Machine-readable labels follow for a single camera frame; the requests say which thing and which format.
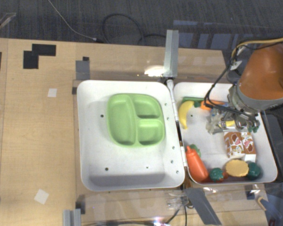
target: yellow cable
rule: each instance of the yellow cable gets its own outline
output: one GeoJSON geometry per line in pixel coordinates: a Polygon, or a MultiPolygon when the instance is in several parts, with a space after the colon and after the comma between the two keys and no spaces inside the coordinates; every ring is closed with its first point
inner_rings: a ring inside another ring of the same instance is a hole
{"type": "Polygon", "coordinates": [[[247,41],[247,42],[243,42],[241,44],[238,44],[234,50],[232,51],[232,58],[234,57],[237,49],[243,45],[247,45],[247,44],[250,44],[250,43],[279,43],[279,42],[283,42],[283,38],[279,38],[279,39],[273,39],[273,40],[250,40],[250,41],[247,41]]]}

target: white tray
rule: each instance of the white tray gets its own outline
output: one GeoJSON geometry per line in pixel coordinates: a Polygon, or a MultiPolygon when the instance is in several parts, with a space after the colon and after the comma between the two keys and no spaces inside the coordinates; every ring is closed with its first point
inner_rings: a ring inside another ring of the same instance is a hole
{"type": "Polygon", "coordinates": [[[77,89],[81,177],[93,191],[177,187],[185,173],[169,90],[158,82],[84,81],[77,89]],[[130,148],[110,139],[106,108],[119,93],[155,97],[166,136],[158,145],[130,148]]]}
{"type": "MultiPolygon", "coordinates": [[[[199,97],[203,98],[210,89],[211,83],[189,83],[182,82],[176,84],[174,95],[177,108],[180,106],[183,97],[199,97]]],[[[227,101],[228,89],[231,84],[217,84],[212,90],[210,98],[217,101],[227,101]]],[[[215,167],[224,169],[225,164],[229,161],[224,143],[224,134],[217,133],[210,135],[206,130],[207,117],[209,111],[195,108],[194,106],[188,112],[187,119],[188,129],[181,128],[184,145],[195,144],[201,152],[201,159],[210,170],[215,167]]],[[[249,181],[247,178],[229,178],[222,184],[249,184],[249,183],[268,183],[277,177],[277,167],[273,157],[273,153],[267,138],[267,134],[261,119],[260,127],[257,133],[252,133],[254,145],[257,151],[256,163],[262,168],[262,177],[255,181],[249,181]]]]}

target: wooden table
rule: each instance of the wooden table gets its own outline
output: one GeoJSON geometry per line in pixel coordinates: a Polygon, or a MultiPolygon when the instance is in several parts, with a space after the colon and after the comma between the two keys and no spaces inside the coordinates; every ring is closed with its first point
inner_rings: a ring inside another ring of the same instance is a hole
{"type": "MultiPolygon", "coordinates": [[[[90,58],[92,78],[147,80],[144,68],[162,65],[165,49],[0,39],[0,51],[0,93],[6,91],[0,119],[0,226],[60,226],[63,210],[75,208],[80,187],[72,95],[76,60],[90,58]],[[23,69],[23,51],[32,50],[33,43],[57,45],[56,56],[40,56],[39,69],[23,69]],[[48,97],[49,89],[57,89],[56,97],[48,97]],[[49,194],[45,204],[34,200],[39,189],[49,194]]],[[[224,66],[221,51],[179,49],[179,79],[213,81],[224,66]]],[[[265,225],[263,210],[247,201],[243,190],[220,186],[220,193],[208,198],[224,225],[265,225]]],[[[94,210],[82,215],[83,222],[173,214],[166,208],[164,190],[84,194],[94,210]]],[[[202,225],[195,209],[188,214],[189,225],[202,225]]],[[[181,211],[172,225],[183,222],[181,211]]]]}

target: chocolate milk carton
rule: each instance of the chocolate milk carton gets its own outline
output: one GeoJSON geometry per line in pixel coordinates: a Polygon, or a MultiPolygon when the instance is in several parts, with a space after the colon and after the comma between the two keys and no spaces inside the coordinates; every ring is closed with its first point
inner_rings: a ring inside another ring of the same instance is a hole
{"type": "Polygon", "coordinates": [[[256,161],[256,149],[253,138],[249,132],[241,132],[242,144],[245,151],[245,161],[256,161]]]}
{"type": "Polygon", "coordinates": [[[224,135],[227,155],[230,159],[245,156],[240,132],[226,132],[224,135]]]}

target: toy ketchup bottle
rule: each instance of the toy ketchup bottle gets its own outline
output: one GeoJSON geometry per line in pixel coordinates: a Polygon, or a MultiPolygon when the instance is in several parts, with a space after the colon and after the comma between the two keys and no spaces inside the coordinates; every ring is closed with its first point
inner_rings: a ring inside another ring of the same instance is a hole
{"type": "Polygon", "coordinates": [[[189,146],[187,146],[185,155],[189,165],[189,172],[192,178],[199,183],[208,181],[208,170],[203,164],[196,150],[191,149],[189,146]]]}

